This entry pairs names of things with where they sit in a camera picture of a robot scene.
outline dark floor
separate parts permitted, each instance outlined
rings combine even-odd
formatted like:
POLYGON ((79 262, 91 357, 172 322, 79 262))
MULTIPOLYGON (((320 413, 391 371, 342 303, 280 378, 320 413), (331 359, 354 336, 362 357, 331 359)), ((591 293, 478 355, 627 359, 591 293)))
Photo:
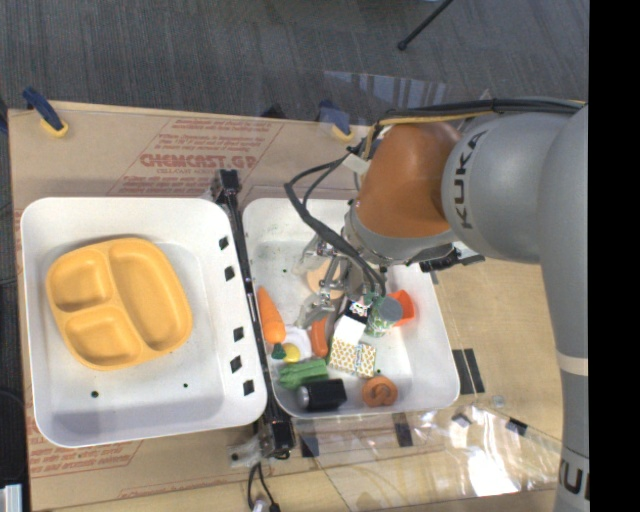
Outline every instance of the dark floor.
MULTIPOLYGON (((331 99, 365 124, 393 106, 482 94, 588 100, 588 0, 455 0, 399 51, 440 4, 5 0, 0 96, 24 108, 31 85, 57 100, 239 115, 279 104, 304 120, 331 99)), ((10 175, 0 136, 0 400, 18 417, 7 421, 3 409, 0 438, 19 445, 9 394, 21 395, 10 175)), ((21 452, 8 450, 0 487, 21 478, 21 452)))

